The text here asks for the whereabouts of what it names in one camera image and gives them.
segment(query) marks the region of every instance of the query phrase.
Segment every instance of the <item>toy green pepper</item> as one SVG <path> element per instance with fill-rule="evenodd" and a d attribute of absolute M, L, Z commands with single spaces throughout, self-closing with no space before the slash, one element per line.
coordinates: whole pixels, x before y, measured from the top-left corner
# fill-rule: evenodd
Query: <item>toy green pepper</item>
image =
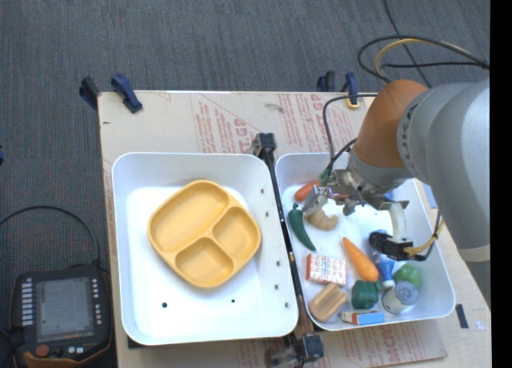
<path fill-rule="evenodd" d="M 298 240 L 312 251 L 316 251 L 313 242 L 306 233 L 304 228 L 304 221 L 302 220 L 302 210 L 299 209 L 298 204 L 294 203 L 294 207 L 288 213 L 288 220 L 290 220 L 291 228 L 297 236 Z"/>
<path fill-rule="evenodd" d="M 357 280 L 352 286 L 352 307 L 368 310 L 378 303 L 379 284 Z"/>

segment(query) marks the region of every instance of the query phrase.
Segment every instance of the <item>clamp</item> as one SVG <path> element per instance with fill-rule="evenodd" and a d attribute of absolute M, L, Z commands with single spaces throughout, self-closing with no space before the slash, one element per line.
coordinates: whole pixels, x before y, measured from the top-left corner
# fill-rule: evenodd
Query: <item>clamp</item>
<path fill-rule="evenodd" d="M 321 75 L 317 81 L 317 91 L 318 92 L 335 92 L 334 88 L 334 79 L 336 73 L 333 70 L 328 70 L 325 75 Z M 359 99 L 358 99 L 358 85 L 355 80 L 355 75 L 352 72 L 349 72 L 345 75 L 345 84 L 340 89 L 339 92 L 345 92 L 348 90 L 349 98 L 346 99 L 346 104 L 351 109 L 359 108 Z"/>
<path fill-rule="evenodd" d="M 82 83 L 78 88 L 78 92 L 80 93 L 80 97 L 86 101 L 91 108 L 98 110 L 99 90 L 91 77 L 87 76 L 82 80 Z"/>
<path fill-rule="evenodd" d="M 124 99 L 122 103 L 131 111 L 132 114 L 142 108 L 142 104 L 135 96 L 135 92 L 131 87 L 130 81 L 123 74 L 116 74 L 112 77 L 111 81 L 114 90 L 121 94 Z"/>

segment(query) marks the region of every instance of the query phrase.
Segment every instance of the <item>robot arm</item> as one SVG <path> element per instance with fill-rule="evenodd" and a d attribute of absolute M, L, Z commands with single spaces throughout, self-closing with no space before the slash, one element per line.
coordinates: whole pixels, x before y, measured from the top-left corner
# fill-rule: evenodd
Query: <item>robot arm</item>
<path fill-rule="evenodd" d="M 412 242 L 404 241 L 401 213 L 408 202 L 392 202 L 386 195 L 418 178 L 431 186 L 462 258 L 489 266 L 489 133 L 489 79 L 431 89 L 392 81 L 368 109 L 347 168 L 315 187 L 302 210 L 316 210 L 326 197 L 345 205 L 345 215 L 362 202 L 389 210 L 394 235 L 371 235 L 370 244 L 397 260 L 414 259 L 407 253 Z"/>

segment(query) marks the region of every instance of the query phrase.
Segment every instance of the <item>toy carrot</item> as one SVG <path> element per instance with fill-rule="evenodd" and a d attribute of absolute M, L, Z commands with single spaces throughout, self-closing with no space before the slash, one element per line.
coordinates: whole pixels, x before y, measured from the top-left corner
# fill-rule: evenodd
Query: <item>toy carrot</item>
<path fill-rule="evenodd" d="M 299 190 L 295 192 L 295 201 L 296 202 L 302 202 L 305 198 L 307 198 L 307 195 L 311 192 L 311 189 L 313 189 L 313 186 L 318 186 L 320 184 L 320 180 L 313 180 L 312 182 L 306 183 L 303 187 L 301 187 Z"/>
<path fill-rule="evenodd" d="M 361 280 L 376 282 L 378 280 L 378 269 L 376 265 L 348 238 L 343 238 L 343 244 Z"/>

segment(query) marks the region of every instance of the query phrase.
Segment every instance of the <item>gray carpet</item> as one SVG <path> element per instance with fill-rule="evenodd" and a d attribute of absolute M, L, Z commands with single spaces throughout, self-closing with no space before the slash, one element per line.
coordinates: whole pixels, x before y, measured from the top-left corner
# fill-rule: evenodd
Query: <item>gray carpet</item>
<path fill-rule="evenodd" d="M 445 41 L 490 62 L 490 0 L 386 0 L 396 28 Z M 85 76 L 112 90 L 116 73 L 136 90 L 315 91 L 336 71 L 360 91 L 384 82 L 358 64 L 359 49 L 396 34 L 384 0 L 0 0 L 0 217 L 58 205 L 98 235 L 108 267 L 98 116 L 78 95 Z M 371 65 L 380 46 L 362 56 Z M 439 46 L 409 49 L 418 63 L 466 61 Z M 393 63 L 411 63 L 404 48 Z M 387 68 L 392 79 L 435 86 L 476 82 L 477 66 Z M 28 270 L 94 256 L 86 229 L 64 213 L 30 210 L 0 230 L 0 326 L 10 290 Z M 490 298 L 490 288 L 485 296 Z M 0 356 L 6 344 L 0 343 Z M 115 366 L 114 348 L 90 366 Z"/>

